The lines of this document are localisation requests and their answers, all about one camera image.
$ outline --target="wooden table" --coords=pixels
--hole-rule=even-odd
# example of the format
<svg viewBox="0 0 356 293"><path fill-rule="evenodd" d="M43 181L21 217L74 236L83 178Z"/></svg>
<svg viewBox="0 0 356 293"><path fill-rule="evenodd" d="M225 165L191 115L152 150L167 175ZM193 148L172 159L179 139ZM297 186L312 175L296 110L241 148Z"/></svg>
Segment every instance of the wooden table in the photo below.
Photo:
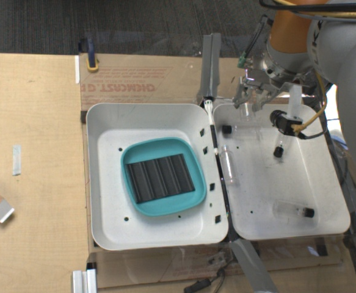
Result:
<svg viewBox="0 0 356 293"><path fill-rule="evenodd" d="M0 292L71 292L88 257L80 89L73 56L0 54L0 194L15 213L0 224ZM12 147L21 145L21 175ZM335 266L271 272L280 292L356 292L349 252ZM193 281L102 292L182 292ZM214 288L203 292L212 292ZM251 292L227 277L220 292Z"/></svg>

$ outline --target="yellow cable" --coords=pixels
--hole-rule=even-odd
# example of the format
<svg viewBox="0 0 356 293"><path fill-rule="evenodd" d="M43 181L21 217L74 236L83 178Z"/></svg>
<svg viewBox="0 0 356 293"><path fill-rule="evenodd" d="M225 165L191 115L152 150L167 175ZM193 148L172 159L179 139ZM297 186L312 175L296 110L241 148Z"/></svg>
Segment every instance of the yellow cable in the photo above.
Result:
<svg viewBox="0 0 356 293"><path fill-rule="evenodd" d="M307 128L309 125L311 125L315 121L315 119L317 119L320 115L322 115L322 113L325 110L325 107L327 106L327 95L325 95L325 88L324 88L323 80L317 71L315 71L315 73L316 73L316 77L318 78L319 85L320 85L320 88L323 93L323 106L319 112L317 112L310 120L306 121L304 124L291 125L291 127L293 128L293 131L296 135L299 134L300 132L302 132L305 128Z"/></svg>
<svg viewBox="0 0 356 293"><path fill-rule="evenodd" d="M297 5L286 0L273 0L283 5ZM321 15L340 18L356 18L356 12L301 12L302 14Z"/></svg>

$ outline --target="metal bracket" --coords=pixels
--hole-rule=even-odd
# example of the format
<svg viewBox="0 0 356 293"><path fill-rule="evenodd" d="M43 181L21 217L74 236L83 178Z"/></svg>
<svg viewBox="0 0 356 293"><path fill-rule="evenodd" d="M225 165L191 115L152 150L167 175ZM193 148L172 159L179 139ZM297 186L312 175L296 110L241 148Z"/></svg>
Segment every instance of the metal bracket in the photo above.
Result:
<svg viewBox="0 0 356 293"><path fill-rule="evenodd" d="M201 87L197 94L198 104L201 104L204 98L214 100L217 96L217 86L220 84L220 49L220 33L203 36Z"/></svg>
<svg viewBox="0 0 356 293"><path fill-rule="evenodd" d="M72 293L98 293L96 269L72 272Z"/></svg>
<svg viewBox="0 0 356 293"><path fill-rule="evenodd" d="M253 91L256 93L256 103L252 106L252 110L256 112L282 91L288 92L292 85L308 87L303 82L302 74L279 67L273 62L268 51L263 56L247 59L244 68L245 76L239 80L236 94L232 99L235 108L246 103L252 97ZM298 79L299 83L290 83L295 79Z"/></svg>
<svg viewBox="0 0 356 293"><path fill-rule="evenodd" d="M230 247L254 293L278 293L277 287L250 241L238 239L231 242Z"/></svg>

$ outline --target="small vial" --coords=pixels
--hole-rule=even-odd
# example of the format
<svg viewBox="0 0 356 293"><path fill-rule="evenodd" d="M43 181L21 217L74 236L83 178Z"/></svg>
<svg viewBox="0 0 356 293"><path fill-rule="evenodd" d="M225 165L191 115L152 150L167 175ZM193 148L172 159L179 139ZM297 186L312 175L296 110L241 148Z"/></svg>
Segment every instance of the small vial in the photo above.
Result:
<svg viewBox="0 0 356 293"><path fill-rule="evenodd" d="M290 138L293 138L291 136L286 136L280 132L277 134L277 139L275 141L275 149L273 152L273 155L277 158L281 158L283 156L283 152L285 151L285 148L287 148L290 144Z"/></svg>
<svg viewBox="0 0 356 293"><path fill-rule="evenodd" d="M314 209L308 208L301 204L295 204L285 201L276 201L273 204L274 216L284 216L284 217L314 217Z"/></svg>
<svg viewBox="0 0 356 293"><path fill-rule="evenodd" d="M261 140L261 125L256 120L252 105L247 103L241 105L239 114L233 125L226 123L221 126L223 137L234 140L247 140L247 138Z"/></svg>
<svg viewBox="0 0 356 293"><path fill-rule="evenodd" d="M229 150L228 145L223 145L220 153L220 163L222 173L226 184L238 184L236 166L234 165L233 153Z"/></svg>

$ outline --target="black cable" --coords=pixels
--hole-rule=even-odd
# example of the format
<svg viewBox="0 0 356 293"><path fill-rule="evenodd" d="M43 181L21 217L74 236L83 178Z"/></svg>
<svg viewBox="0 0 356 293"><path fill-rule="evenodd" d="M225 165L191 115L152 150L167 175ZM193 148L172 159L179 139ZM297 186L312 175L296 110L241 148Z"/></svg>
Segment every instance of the black cable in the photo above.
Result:
<svg viewBox="0 0 356 293"><path fill-rule="evenodd" d="M356 24L356 18L354 17L334 17L334 16L328 16L328 15L309 15L309 14L304 14L301 12L295 12L291 11L293 14L302 17L302 18L307 18L308 20L316 20L316 21L326 21L326 22L342 22L342 23L354 23Z"/></svg>
<svg viewBox="0 0 356 293"><path fill-rule="evenodd" d="M262 7L272 10L288 10L296 12L356 12L356 3L337 4L301 4L283 5L274 1L275 4L267 4L264 0L259 0Z"/></svg>
<svg viewBox="0 0 356 293"><path fill-rule="evenodd" d="M215 290L213 293L217 293L219 291L219 289L221 288L221 285L224 282L225 279L225 268L227 268L229 266L229 264L233 261L236 261L236 259L231 259L229 260L224 266L222 266L216 273L216 276L213 279L204 279L204 280L200 280L197 281L196 283L184 288L184 293L195 293L199 290L202 290L204 288L207 288L208 286L210 286L215 280L217 280L218 278L221 277L220 282L217 284Z"/></svg>
<svg viewBox="0 0 356 293"><path fill-rule="evenodd" d="M308 139L313 139L313 138L317 138L320 137L322 135L324 135L327 131L328 131L328 127L326 127L322 132L319 132L318 134L314 134L312 136L306 136L305 134L303 134L302 132L300 132L297 137L303 140L308 140Z"/></svg>
<svg viewBox="0 0 356 293"><path fill-rule="evenodd" d="M348 167L347 167L347 160L344 161L344 168L341 167L339 159L338 159L338 155L336 153L336 148L335 145L333 144L332 147L329 147L329 151L330 151L330 155L332 158L332 161L335 163L336 165L336 175L338 177L339 180L339 184L340 186L343 186L343 184L346 181L346 177L347 177L347 173L349 171Z"/></svg>
<svg viewBox="0 0 356 293"><path fill-rule="evenodd" d="M256 29L255 29L255 31L253 33L253 36L252 36L252 38L250 40L249 45L244 50L246 57L251 52L253 46L255 45L256 41L258 40L258 38L259 38L259 36L260 36L260 34L261 34L262 30L263 30L263 27L267 23L267 21L268 21L268 17L266 15L262 15L260 22L256 26Z"/></svg>

